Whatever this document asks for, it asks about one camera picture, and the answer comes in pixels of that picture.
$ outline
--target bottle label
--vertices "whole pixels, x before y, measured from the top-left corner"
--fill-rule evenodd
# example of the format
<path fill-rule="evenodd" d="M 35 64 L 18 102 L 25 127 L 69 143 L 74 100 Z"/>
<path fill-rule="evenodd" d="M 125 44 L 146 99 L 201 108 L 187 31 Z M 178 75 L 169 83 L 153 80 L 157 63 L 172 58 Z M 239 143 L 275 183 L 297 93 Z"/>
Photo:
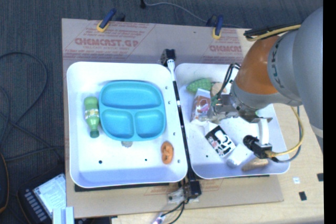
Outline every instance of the bottle label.
<path fill-rule="evenodd" d="M 90 117 L 99 117 L 99 110 L 98 109 L 85 110 L 85 119 L 87 120 Z"/>

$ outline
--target brown donut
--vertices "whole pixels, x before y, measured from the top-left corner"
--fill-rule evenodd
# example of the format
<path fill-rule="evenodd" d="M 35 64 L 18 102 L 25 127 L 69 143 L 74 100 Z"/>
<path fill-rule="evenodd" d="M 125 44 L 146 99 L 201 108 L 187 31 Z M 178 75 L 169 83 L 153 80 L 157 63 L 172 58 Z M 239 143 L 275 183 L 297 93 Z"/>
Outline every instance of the brown donut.
<path fill-rule="evenodd" d="M 162 162 L 164 164 L 169 164 L 172 162 L 174 155 L 174 148 L 168 141 L 163 142 L 161 146 Z"/>

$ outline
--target blue divided plate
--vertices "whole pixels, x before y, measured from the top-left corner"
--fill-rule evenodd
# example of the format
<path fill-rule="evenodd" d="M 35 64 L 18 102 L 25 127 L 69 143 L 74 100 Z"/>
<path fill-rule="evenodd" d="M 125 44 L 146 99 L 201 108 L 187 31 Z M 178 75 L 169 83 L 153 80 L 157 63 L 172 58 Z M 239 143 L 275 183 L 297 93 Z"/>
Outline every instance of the blue divided plate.
<path fill-rule="evenodd" d="M 106 135 L 120 141 L 155 139 L 166 127 L 162 93 L 145 81 L 107 83 L 100 91 L 99 114 Z"/>

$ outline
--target blue clamp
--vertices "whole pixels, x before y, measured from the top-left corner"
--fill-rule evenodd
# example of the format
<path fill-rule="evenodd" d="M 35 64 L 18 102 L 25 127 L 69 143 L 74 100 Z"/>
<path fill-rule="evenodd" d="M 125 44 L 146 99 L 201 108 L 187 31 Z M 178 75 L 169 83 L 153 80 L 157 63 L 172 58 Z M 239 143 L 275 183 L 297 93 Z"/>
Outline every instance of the blue clamp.
<path fill-rule="evenodd" d="M 223 15 L 220 14 L 217 17 L 217 22 L 216 22 L 216 26 L 213 28 L 212 30 L 212 37 L 215 39 L 220 39 L 221 38 L 221 29 L 222 29 L 222 25 L 223 25 Z"/>
<path fill-rule="evenodd" d="M 117 10 L 115 8 L 113 8 L 105 16 L 105 18 L 98 23 L 97 30 L 99 32 L 104 32 L 106 30 L 106 28 L 109 26 L 109 21 L 112 19 L 112 17 L 115 15 L 116 12 L 117 12 Z"/>

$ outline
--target bottle cap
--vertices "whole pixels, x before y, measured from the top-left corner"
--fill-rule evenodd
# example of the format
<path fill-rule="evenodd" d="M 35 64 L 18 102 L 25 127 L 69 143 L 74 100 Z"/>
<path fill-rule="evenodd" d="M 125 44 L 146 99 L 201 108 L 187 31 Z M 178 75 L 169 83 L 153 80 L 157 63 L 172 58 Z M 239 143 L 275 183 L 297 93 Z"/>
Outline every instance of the bottle cap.
<path fill-rule="evenodd" d="M 91 136 L 92 138 L 96 138 L 96 137 L 98 137 L 98 136 L 99 136 L 99 131 L 98 131 L 98 130 L 93 130 L 93 131 L 91 131 L 91 132 L 90 132 L 90 136 Z"/>

